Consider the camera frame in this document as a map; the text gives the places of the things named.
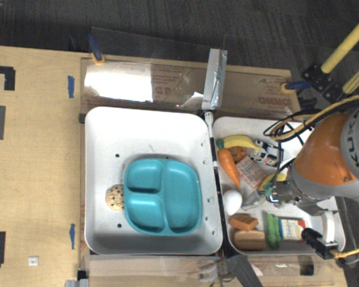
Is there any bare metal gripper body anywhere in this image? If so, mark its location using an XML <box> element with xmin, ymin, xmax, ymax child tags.
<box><xmin>265</xmin><ymin>178</ymin><xmax>333</xmax><ymax>217</ymax></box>

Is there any yellow and green toy fruit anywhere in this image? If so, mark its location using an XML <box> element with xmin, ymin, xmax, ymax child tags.
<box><xmin>257</xmin><ymin>171</ymin><xmax>288</xmax><ymax>193</ymax></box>

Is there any white egg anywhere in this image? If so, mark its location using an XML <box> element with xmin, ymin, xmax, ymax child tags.
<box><xmin>221</xmin><ymin>188</ymin><xmax>244</xmax><ymax>217</ymax></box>

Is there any white plastic tray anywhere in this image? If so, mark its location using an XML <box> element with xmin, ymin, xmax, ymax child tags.
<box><xmin>76</xmin><ymin>105</ymin><xmax>232</xmax><ymax>263</ymax></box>
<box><xmin>205</xmin><ymin>115</ymin><xmax>354</xmax><ymax>262</ymax></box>

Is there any orange waffle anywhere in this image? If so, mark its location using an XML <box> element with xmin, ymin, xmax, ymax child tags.
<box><xmin>228</xmin><ymin>213</ymin><xmax>260</xmax><ymax>233</ymax></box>

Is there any white and orange packet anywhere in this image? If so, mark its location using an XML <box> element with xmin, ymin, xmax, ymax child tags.
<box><xmin>234</xmin><ymin>155</ymin><xmax>269</xmax><ymax>191</ymax></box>

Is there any black and white carton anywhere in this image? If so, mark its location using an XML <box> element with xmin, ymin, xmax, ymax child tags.
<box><xmin>250</xmin><ymin>139</ymin><xmax>283</xmax><ymax>168</ymax></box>

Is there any green pea pod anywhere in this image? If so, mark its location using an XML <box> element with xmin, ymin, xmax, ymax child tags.
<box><xmin>262</xmin><ymin>213</ymin><xmax>284</xmax><ymax>249</ymax></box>

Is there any white carton, blue red print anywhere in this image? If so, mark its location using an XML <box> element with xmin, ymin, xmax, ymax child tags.
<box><xmin>277</xmin><ymin>217</ymin><xmax>308</xmax><ymax>242</ymax></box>

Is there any tan bread loaf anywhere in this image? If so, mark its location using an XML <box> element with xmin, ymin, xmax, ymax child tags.
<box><xmin>232</xmin><ymin>228</ymin><xmax>268</xmax><ymax>252</ymax></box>

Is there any orange carrot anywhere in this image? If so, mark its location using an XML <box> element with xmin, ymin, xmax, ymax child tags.
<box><xmin>214</xmin><ymin>148</ymin><xmax>244</xmax><ymax>188</ymax></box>

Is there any orange toy croissant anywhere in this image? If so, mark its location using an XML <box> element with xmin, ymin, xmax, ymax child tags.
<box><xmin>228</xmin><ymin>145</ymin><xmax>248</xmax><ymax>163</ymax></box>

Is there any yellow banana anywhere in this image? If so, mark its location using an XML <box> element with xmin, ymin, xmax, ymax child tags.
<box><xmin>216</xmin><ymin>133</ymin><xmax>262</xmax><ymax>154</ymax></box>

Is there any blue divided plate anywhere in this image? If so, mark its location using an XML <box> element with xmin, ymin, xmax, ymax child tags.
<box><xmin>120</xmin><ymin>156</ymin><xmax>206</xmax><ymax>239</ymax></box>

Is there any brown cardboard board, red print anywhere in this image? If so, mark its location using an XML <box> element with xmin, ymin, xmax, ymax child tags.
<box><xmin>67</xmin><ymin>53</ymin><xmax>349</xmax><ymax>287</ymax></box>

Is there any tan chocolate chip biscuit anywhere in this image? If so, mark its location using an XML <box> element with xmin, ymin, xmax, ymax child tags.
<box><xmin>104</xmin><ymin>183</ymin><xmax>127</xmax><ymax>213</ymax></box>

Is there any black cylinder on white bracket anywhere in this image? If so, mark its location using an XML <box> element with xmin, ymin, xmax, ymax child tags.
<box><xmin>299</xmin><ymin>208</ymin><xmax>341</xmax><ymax>261</ymax></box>

